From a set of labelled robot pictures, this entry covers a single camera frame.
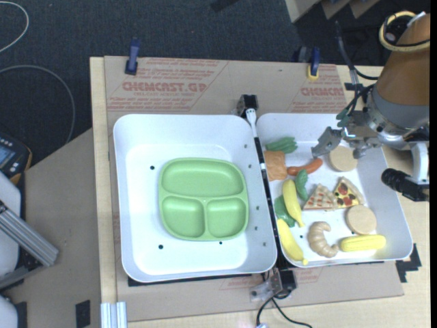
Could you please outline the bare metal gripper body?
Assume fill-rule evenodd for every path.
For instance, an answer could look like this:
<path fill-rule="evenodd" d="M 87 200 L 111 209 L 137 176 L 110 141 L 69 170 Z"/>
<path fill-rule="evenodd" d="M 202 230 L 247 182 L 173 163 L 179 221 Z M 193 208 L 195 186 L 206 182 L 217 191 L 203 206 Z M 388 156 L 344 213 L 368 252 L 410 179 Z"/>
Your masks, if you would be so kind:
<path fill-rule="evenodd" d="M 346 114 L 340 119 L 340 127 L 343 129 L 343 138 L 356 149 L 408 147 L 404 136 L 410 130 L 392 123 L 376 109 L 363 109 Z"/>

